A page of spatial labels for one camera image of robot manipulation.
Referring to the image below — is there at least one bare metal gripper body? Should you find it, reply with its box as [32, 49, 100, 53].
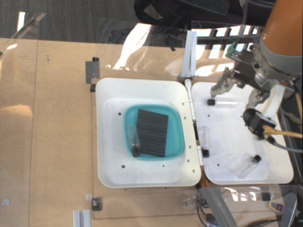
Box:
[232, 49, 297, 92]

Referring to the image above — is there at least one clear bottle with black cap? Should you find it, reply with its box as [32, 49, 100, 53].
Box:
[235, 154, 262, 180]
[127, 124, 142, 158]
[207, 98, 239, 107]
[198, 125, 211, 158]

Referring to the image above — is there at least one white plastic tray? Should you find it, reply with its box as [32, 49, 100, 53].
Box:
[190, 81, 294, 185]
[95, 77, 202, 189]

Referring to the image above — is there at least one teal plate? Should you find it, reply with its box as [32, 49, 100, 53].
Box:
[123, 104, 186, 161]

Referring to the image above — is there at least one black ribbed rectangular block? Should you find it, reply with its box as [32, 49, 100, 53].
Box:
[135, 109, 169, 158]

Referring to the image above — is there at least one black office chair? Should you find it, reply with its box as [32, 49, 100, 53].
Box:
[134, 0, 276, 29]

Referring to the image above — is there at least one black cylinder on white bracket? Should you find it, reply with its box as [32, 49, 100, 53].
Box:
[242, 84, 285, 141]

